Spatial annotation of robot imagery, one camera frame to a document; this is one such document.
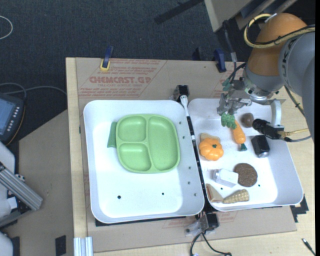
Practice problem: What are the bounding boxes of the brown round biscuit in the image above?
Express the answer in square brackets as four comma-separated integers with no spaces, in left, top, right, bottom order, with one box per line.
[233,162,259,188]

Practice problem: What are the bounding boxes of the thin black and white rod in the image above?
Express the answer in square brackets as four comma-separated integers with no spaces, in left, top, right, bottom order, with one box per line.
[180,94,209,216]

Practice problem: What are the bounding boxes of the orange pumpkin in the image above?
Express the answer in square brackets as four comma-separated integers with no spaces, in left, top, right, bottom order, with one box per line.
[198,137,225,162]

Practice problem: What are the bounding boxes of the brown cardboard board red print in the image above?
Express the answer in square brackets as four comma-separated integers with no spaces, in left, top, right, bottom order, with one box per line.
[74,57,298,253]

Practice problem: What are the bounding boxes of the black pen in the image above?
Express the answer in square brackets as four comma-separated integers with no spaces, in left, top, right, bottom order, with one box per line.
[301,238,316,256]

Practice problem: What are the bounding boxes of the brown round toy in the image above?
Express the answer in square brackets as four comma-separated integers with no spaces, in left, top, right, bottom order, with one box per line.
[240,112,255,129]

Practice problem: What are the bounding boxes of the black cylinder on white bracket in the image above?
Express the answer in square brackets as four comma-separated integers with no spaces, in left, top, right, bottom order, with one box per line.
[251,98,287,140]

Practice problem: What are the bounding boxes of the tan sandwich wedge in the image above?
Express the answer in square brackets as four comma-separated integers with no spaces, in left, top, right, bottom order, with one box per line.
[205,183,225,204]

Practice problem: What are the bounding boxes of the tan bread slice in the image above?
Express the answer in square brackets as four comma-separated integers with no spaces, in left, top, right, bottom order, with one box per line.
[199,132,221,145]

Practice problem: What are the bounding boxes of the orange carrot with green top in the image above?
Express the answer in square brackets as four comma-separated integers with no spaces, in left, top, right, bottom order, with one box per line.
[220,112,247,145]

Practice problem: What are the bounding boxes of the green divided plate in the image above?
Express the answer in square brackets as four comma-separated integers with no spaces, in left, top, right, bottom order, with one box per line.
[107,113,181,174]

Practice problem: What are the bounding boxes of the white plastic tray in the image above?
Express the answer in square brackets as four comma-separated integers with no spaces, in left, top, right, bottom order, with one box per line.
[82,99,206,224]
[187,97,305,212]

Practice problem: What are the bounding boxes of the pale yellow corn cob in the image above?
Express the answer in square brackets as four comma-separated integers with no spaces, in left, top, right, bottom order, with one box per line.
[222,188,251,205]

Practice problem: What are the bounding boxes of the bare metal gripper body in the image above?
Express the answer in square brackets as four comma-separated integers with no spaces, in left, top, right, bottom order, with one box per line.
[225,79,275,108]

